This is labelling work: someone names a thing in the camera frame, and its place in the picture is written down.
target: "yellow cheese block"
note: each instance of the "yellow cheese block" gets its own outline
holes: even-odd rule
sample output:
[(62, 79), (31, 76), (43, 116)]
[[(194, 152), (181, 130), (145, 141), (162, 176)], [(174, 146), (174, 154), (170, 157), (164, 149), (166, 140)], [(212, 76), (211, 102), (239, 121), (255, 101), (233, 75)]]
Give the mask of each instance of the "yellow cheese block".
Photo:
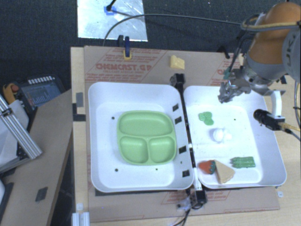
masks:
[(174, 69), (185, 69), (185, 61), (181, 58), (171, 55), (170, 57), (170, 67)]

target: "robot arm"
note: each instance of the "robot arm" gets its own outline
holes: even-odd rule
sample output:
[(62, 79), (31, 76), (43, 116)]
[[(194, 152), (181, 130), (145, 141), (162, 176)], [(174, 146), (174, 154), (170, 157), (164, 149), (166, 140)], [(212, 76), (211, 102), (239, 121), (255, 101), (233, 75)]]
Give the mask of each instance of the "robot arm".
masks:
[(255, 25), (242, 24), (243, 30), (257, 33), (243, 66), (230, 68), (228, 82), (221, 84), (221, 103), (251, 90), (271, 95), (269, 86), (287, 73), (300, 83), (301, 7), (291, 2), (279, 3), (256, 18)]

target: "blue clamp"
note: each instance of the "blue clamp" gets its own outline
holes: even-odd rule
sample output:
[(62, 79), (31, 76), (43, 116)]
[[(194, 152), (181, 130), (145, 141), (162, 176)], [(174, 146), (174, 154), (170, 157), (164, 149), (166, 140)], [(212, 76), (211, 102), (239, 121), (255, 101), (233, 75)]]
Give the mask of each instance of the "blue clamp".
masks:
[(103, 9), (106, 15), (112, 16), (116, 14), (116, 12), (114, 12), (116, 11), (116, 8), (114, 6), (112, 7), (111, 11), (108, 11), (106, 6), (104, 6)]
[(128, 36), (125, 37), (123, 57), (125, 60), (130, 60), (132, 58), (132, 53), (130, 51), (130, 38)]

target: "table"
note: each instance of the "table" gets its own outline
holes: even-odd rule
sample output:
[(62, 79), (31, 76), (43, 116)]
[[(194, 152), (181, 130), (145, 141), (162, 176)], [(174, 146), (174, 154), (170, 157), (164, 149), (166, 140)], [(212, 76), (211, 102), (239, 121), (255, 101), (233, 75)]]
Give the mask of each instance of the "table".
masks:
[(14, 184), (2, 226), (50, 225), (71, 149), (70, 105), (71, 90), (38, 108), (30, 135), (43, 153), (2, 179)]
[[(106, 53), (111, 48), (95, 48), (96, 51), (102, 51)], [(220, 57), (219, 53), (201, 53), (201, 52), (183, 52), (183, 51), (166, 51), (166, 54), (174, 53), (176, 55), (185, 57), (185, 63), (190, 64), (190, 60), (193, 60), (193, 56), (198, 58), (206, 57), (207, 59)], [(88, 195), (88, 174), (87, 174), (87, 135), (86, 135), (86, 122), (83, 120), (86, 114), (85, 103), (85, 62), (93, 60), (85, 53), (85, 48), (71, 48), (71, 73), (72, 73), (72, 103), (76, 105), (77, 115), (82, 117), (73, 122), (73, 141), (74, 141), (74, 169), (75, 169), (75, 203), (77, 205), (76, 212), (88, 212), (89, 211), (89, 195)], [(140, 82), (151, 83), (153, 80), (156, 83), (166, 83), (164, 73), (169, 70), (168, 67), (162, 66), (158, 68), (156, 73), (148, 73), (146, 77), (141, 78)], [(186, 80), (190, 81), (190, 77), (196, 76), (195, 71), (199, 71), (202, 68), (194, 68), (193, 63), (186, 66), (184, 71)], [(206, 79), (206, 72), (209, 71), (213, 74), (213, 66), (204, 65), (204, 72), (197, 74), (199, 80)], [(219, 82), (218, 79), (211, 78), (211, 83)], [(292, 125), (296, 125), (293, 107), (293, 84), (294, 81), (291, 78), (287, 79), (287, 85), (281, 85), (280, 83), (274, 83), (273, 89), (286, 89), (286, 93), (283, 95), (283, 113), (286, 117), (286, 122)], [(266, 99), (267, 106), (271, 110), (271, 102)], [(240, 212), (240, 213), (228, 213), (228, 214), (216, 214), (216, 215), (201, 215), (188, 217), (187, 225), (298, 225), (301, 221), (301, 175), (300, 175), (300, 143), (292, 136), (283, 132), (276, 132), (279, 148), (284, 160), (284, 164), (287, 171), (287, 180), (285, 184), (275, 190), (279, 197), (280, 210), (269, 210), (257, 212)], [(172, 225), (181, 220), (181, 217), (177, 218), (154, 218), (154, 219), (136, 219), (126, 221), (113, 221), (113, 222), (91, 222), (92, 226), (109, 226), (109, 225)]]

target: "cheese wedge toy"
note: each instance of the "cheese wedge toy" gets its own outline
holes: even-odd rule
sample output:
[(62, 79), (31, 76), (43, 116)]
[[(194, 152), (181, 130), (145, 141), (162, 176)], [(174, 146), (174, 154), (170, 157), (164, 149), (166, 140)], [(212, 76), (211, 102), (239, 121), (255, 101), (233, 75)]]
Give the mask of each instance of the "cheese wedge toy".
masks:
[(217, 160), (215, 160), (215, 166), (219, 183), (226, 183), (233, 178), (235, 171), (232, 168), (222, 164)]
[(174, 69), (185, 69), (185, 61), (181, 58), (171, 55), (170, 57), (170, 67)]

